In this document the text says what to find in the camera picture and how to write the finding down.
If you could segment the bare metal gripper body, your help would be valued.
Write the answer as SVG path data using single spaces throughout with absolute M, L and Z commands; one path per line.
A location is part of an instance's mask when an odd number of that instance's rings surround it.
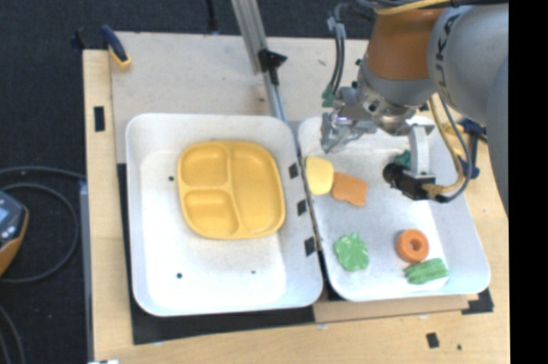
M 396 104 L 369 84 L 355 82 L 351 87 L 340 87 L 337 90 L 333 109 L 341 134 L 344 125 L 373 123 L 377 130 L 398 136 L 407 133 L 407 120 L 416 113 L 418 107 Z

